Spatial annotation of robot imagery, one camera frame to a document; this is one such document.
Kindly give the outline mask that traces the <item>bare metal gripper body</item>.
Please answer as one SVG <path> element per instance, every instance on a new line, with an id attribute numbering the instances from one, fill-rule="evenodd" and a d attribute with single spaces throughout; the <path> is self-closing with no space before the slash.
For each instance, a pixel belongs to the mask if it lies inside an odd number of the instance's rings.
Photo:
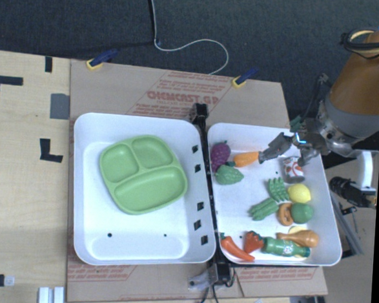
<path id="1" fill-rule="evenodd" d="M 331 152 L 356 158 L 362 152 L 353 145 L 360 141 L 342 132 L 331 120 L 297 117 L 294 119 L 293 144 L 299 148 L 301 155 L 328 155 Z"/>

